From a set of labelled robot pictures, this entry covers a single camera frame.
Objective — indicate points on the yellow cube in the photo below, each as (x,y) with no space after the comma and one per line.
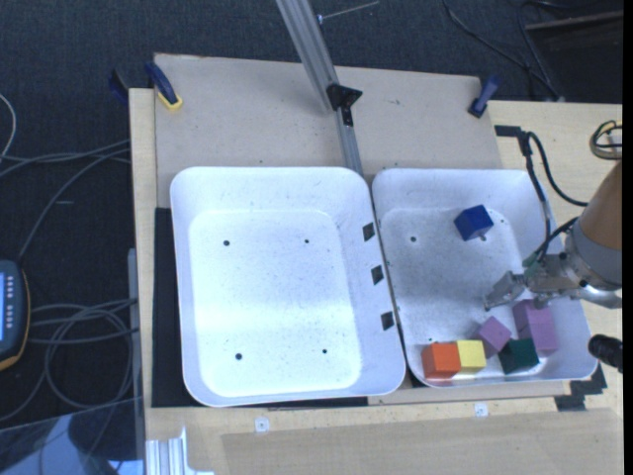
(471,355)

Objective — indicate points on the black cylinder on white bracket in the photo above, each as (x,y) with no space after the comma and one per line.
(605,347)

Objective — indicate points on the small purple cube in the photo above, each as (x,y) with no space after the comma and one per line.
(494,334)

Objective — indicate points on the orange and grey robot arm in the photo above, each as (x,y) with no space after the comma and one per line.
(601,225)

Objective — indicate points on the blue cube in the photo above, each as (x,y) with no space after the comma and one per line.
(472,221)

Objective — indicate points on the orange cube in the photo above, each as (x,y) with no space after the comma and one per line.
(441,360)

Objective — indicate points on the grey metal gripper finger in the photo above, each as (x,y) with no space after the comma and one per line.
(509,281)
(502,299)

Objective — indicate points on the white plastic tray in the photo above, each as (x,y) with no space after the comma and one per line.
(272,290)
(440,275)

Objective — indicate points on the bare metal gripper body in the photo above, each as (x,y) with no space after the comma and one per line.
(556,275)

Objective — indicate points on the brown cardboard board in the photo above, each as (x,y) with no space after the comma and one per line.
(257,126)

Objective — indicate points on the green cube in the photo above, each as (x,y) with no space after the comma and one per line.
(519,356)

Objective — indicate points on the large purple block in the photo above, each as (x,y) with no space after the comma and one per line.
(539,327)

